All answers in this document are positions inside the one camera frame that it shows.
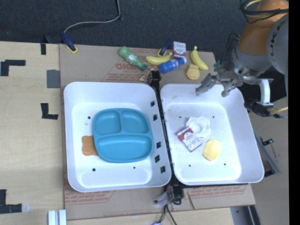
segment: blue divided plate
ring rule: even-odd
[[[137,162],[153,152],[150,124],[145,115],[135,109],[100,111],[93,121],[93,134],[97,153],[107,162]]]

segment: drain hole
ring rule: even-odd
[[[155,159],[155,163],[157,163],[160,160],[159,155],[157,155],[154,159]]]
[[[164,173],[165,172],[165,166],[160,167],[160,173]]]

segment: toy sink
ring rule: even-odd
[[[241,92],[235,89],[222,97],[223,86],[215,85],[196,96],[196,87],[167,84],[157,101],[155,91],[142,83],[68,84],[64,106],[70,185],[80,192],[161,187],[171,180],[170,163],[188,186],[259,182],[264,170]],[[201,116],[212,120],[212,132],[189,152],[176,134],[190,117]],[[94,136],[98,156],[83,154],[83,136]],[[215,161],[202,155],[209,139],[222,144]]]
[[[169,182],[171,168],[165,137],[156,94],[150,86],[73,82],[64,90],[64,104],[67,176],[75,190],[91,192],[160,187]],[[97,134],[93,134],[94,119],[96,123],[104,123],[96,128]],[[134,127],[132,121],[139,125]],[[83,154],[82,137],[92,135],[104,141],[102,158]],[[116,143],[128,141],[142,144],[144,152],[133,157],[130,157],[131,153],[124,154],[124,157],[113,153]]]
[[[259,182],[264,169],[248,112],[241,92],[234,89],[222,97],[222,85],[195,95],[194,84],[167,84],[161,89],[165,126],[174,172],[186,185],[237,184]],[[202,145],[189,152],[176,134],[190,117],[206,117],[212,121],[211,134]],[[221,142],[215,161],[203,157],[209,139]]]

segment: yellow banana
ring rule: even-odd
[[[171,59],[172,52],[170,52],[168,55],[163,57],[154,57],[154,56],[147,56],[146,61],[149,62],[152,65],[160,65],[164,62],[167,62]]]
[[[201,70],[208,70],[208,66],[199,57],[197,46],[194,46],[194,50],[191,52],[191,59],[195,65]]]

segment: dark carpet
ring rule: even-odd
[[[199,51],[213,52],[218,60],[229,34],[240,35],[246,24],[240,0],[119,2],[120,19],[75,26],[67,34],[75,44],[141,48],[160,48],[170,38],[185,42],[188,50],[196,45]],[[39,43],[46,35],[49,43],[58,44],[59,33],[74,23],[108,21],[118,15],[115,0],[0,0],[0,8],[0,40],[16,42]],[[275,77],[273,86],[278,85],[271,100],[284,97],[282,75],[269,69],[265,76]]]

